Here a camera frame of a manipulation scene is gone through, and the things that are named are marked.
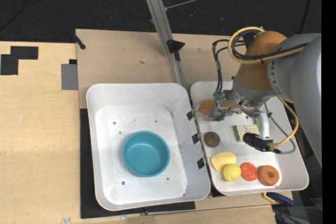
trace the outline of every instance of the black clip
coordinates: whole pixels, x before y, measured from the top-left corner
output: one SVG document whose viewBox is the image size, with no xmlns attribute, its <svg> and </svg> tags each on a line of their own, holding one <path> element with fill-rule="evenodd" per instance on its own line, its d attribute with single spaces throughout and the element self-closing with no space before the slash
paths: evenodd
<svg viewBox="0 0 336 224">
<path fill-rule="evenodd" d="M 168 39 L 167 40 L 167 46 L 168 46 L 169 52 L 171 54 L 173 52 L 178 52 L 180 49 L 183 48 L 184 45 L 185 45 L 185 43 L 180 42 L 180 41 L 176 41 L 174 39 Z"/>
<path fill-rule="evenodd" d="M 86 46 L 83 44 L 83 42 L 79 39 L 79 37 L 75 36 L 76 42 L 79 45 L 79 47 L 84 50 Z"/>
<path fill-rule="evenodd" d="M 174 39 L 168 39 L 167 40 L 168 50 L 171 54 L 174 53 L 175 59 L 177 61 L 181 61 L 180 54 L 179 54 L 178 51 L 180 49 L 182 49 L 184 45 L 185 45 L 185 43 L 180 42 L 180 41 L 176 41 Z"/>
</svg>

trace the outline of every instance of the black floor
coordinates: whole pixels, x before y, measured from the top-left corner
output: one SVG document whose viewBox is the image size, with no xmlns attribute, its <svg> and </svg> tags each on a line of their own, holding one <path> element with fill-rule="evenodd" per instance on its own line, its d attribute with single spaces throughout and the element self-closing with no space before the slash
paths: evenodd
<svg viewBox="0 0 336 224">
<path fill-rule="evenodd" d="M 193 0 L 163 2 L 170 7 L 187 1 Z M 232 35 L 262 26 L 292 36 L 321 33 L 321 6 L 322 0 L 195 0 L 168 8 L 167 16 L 173 33 Z M 0 40 L 75 42 L 76 28 L 155 32 L 146 0 L 0 0 Z M 299 143 L 311 182 L 293 192 L 295 205 L 316 210 L 322 169 L 304 135 Z M 306 217 L 315 223 L 311 215 Z"/>
</svg>

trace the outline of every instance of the orange toy food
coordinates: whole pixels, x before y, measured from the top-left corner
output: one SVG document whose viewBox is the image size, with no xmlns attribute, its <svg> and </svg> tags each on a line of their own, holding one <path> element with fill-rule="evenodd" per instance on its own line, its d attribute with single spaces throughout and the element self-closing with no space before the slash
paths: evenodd
<svg viewBox="0 0 336 224">
<path fill-rule="evenodd" d="M 258 179 L 265 186 L 275 185 L 279 178 L 279 172 L 273 166 L 265 165 L 258 170 Z"/>
<path fill-rule="evenodd" d="M 214 100 L 205 100 L 203 101 L 198 108 L 199 113 L 203 113 L 205 115 L 210 116 L 212 112 L 212 106 L 214 104 Z"/>
<path fill-rule="evenodd" d="M 246 181 L 253 181 L 258 178 L 258 169 L 252 163 L 242 163 L 240 169 L 242 171 L 242 178 Z"/>
</svg>

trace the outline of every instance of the red toy tomato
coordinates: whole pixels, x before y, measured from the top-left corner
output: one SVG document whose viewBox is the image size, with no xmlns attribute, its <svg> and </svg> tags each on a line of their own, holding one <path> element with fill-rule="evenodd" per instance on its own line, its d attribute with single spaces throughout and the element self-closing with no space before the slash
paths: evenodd
<svg viewBox="0 0 336 224">
<path fill-rule="evenodd" d="M 252 163 L 242 163 L 240 169 L 242 171 L 242 178 L 246 181 L 253 181 L 258 178 L 258 169 Z"/>
</svg>

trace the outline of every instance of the white tray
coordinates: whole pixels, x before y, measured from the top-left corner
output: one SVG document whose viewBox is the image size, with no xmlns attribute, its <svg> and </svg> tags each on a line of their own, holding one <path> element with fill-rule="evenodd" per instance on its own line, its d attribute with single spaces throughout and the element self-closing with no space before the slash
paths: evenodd
<svg viewBox="0 0 336 224">
<path fill-rule="evenodd" d="M 220 122 L 210 121 L 209 116 L 198 112 L 200 104 L 204 100 L 213 98 L 213 92 L 217 86 L 217 82 L 196 82 L 191 87 L 191 97 L 196 111 L 196 117 L 199 125 L 202 139 L 207 132 L 216 132 L 221 142 L 217 147 L 208 147 L 204 144 L 204 151 L 209 163 L 211 179 L 214 187 L 222 194 L 227 196 L 263 193 L 266 191 L 285 191 L 285 190 L 302 190 L 305 189 L 309 182 L 308 173 L 303 162 L 299 147 L 291 154 L 275 154 L 272 152 L 261 152 L 244 142 L 237 142 L 233 126 L 240 124 L 254 124 L 254 120 L 246 118 L 245 114 L 234 114 L 227 116 L 225 120 Z M 223 89 L 230 90 L 232 82 L 224 82 Z M 277 98 L 272 98 L 267 102 L 268 109 L 273 112 L 272 117 L 289 134 L 291 132 L 290 124 L 285 112 L 285 108 Z M 285 135 L 269 120 L 270 136 L 275 143 L 282 141 Z M 288 141 L 284 145 L 278 147 L 281 151 L 290 151 L 293 145 Z M 262 165 L 274 166 L 280 174 L 279 182 L 271 187 L 267 187 L 258 180 L 248 182 L 242 177 L 234 182 L 226 182 L 221 174 L 215 170 L 210 162 L 211 156 L 216 153 L 230 151 L 236 154 L 236 163 L 240 165 L 243 162 L 251 162 L 256 167 Z"/>
<path fill-rule="evenodd" d="M 122 210 L 205 198 L 210 179 L 204 165 L 186 90 L 176 83 L 95 84 L 87 92 L 96 198 L 107 210 Z M 122 158 L 129 135 L 151 131 L 163 138 L 170 161 L 161 174 L 139 177 Z"/>
</svg>

